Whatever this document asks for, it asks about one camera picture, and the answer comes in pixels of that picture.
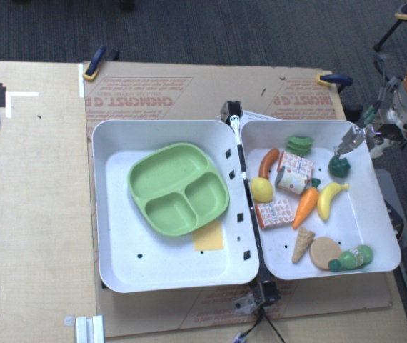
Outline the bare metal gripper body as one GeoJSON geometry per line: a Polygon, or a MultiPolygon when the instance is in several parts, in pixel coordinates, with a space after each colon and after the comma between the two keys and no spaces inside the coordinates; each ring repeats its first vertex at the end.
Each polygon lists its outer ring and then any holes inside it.
{"type": "Polygon", "coordinates": [[[401,144],[407,142],[407,112],[394,109],[368,109],[363,123],[372,128],[372,137],[389,139],[401,144]]]}

